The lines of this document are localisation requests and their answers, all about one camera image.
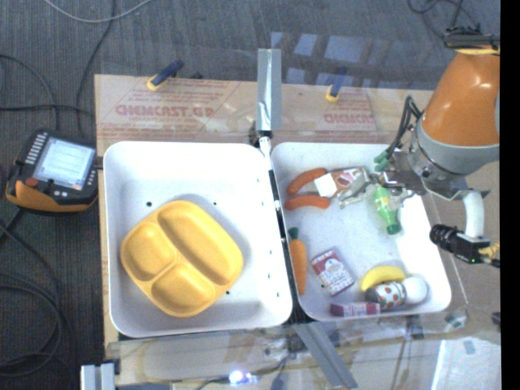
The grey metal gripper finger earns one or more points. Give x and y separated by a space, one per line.
352 199
369 178

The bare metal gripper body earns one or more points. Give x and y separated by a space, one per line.
410 177

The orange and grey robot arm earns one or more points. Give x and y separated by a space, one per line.
459 108

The brown and white carton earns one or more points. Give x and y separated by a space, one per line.
331 182

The white plastic tray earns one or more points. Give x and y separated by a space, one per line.
134 165
357 234

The green plastic bottle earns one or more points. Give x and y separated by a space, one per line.
389 215

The orange sausage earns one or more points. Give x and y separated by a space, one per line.
305 178
306 202

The red and white carton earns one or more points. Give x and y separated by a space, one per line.
332 272

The orange carrot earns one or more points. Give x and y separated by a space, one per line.
299 260

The yellow banana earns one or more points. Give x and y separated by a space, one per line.
382 275

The white bottle with strawberry print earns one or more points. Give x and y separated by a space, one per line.
396 294

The red rectangular box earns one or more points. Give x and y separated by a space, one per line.
354 309

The yellow divided plate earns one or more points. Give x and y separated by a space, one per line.
178 258

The brown cardboard board red print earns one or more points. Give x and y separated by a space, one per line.
183 112

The black cylinder on white bracket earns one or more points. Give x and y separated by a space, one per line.
467 245

